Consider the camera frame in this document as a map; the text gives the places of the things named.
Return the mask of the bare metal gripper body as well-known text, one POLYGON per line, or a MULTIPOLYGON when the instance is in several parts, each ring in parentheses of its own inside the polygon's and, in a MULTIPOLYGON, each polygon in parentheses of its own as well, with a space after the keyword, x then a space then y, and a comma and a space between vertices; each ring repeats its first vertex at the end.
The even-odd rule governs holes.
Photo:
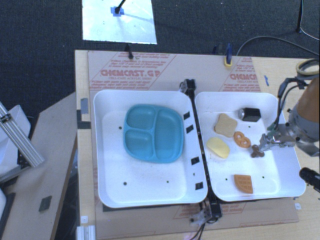
POLYGON ((290 123, 281 123, 269 126, 269 143, 271 145, 284 147, 293 147, 297 142, 297 136, 292 131, 290 123))

